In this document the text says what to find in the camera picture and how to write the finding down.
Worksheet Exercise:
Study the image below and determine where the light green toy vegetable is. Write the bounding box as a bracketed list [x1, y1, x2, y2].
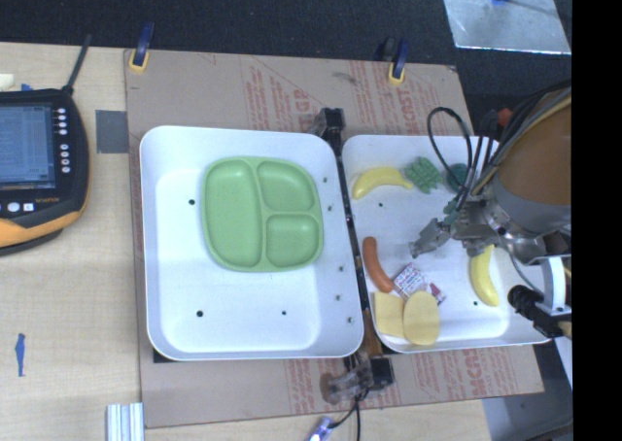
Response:
[403, 155, 444, 195]

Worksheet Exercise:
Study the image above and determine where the orange sausage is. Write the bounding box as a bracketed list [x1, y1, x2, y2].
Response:
[361, 235, 396, 294]

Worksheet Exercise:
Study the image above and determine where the dark green broccoli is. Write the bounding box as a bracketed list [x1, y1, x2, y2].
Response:
[443, 162, 470, 194]

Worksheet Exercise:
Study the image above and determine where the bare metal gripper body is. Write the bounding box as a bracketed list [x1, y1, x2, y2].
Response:
[449, 205, 546, 264]

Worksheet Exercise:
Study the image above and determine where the thin black and white rod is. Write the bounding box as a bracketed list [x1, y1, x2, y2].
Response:
[328, 131, 373, 358]

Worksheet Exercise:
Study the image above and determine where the white and red packet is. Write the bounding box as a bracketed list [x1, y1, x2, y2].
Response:
[392, 261, 448, 307]

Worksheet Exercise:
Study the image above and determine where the black cylinder on white bracket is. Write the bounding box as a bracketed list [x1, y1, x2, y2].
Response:
[506, 254, 572, 339]

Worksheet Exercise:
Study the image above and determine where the yellow banana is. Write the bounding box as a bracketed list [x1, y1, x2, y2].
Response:
[350, 166, 415, 201]
[467, 243, 501, 309]

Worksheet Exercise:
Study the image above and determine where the black block with thin wires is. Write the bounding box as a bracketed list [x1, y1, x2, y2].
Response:
[309, 107, 347, 140]
[319, 355, 396, 405]

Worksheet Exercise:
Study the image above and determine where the yellow square bread slice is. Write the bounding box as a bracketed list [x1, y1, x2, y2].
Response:
[371, 290, 407, 340]

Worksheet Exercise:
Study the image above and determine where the white plastic tray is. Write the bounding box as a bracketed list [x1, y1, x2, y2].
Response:
[340, 133, 556, 355]
[139, 124, 365, 362]

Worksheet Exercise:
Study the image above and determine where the green divided plate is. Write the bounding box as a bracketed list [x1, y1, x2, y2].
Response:
[200, 155, 326, 274]

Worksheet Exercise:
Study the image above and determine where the brown cardboard board, red print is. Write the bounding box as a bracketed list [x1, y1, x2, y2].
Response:
[122, 48, 546, 429]

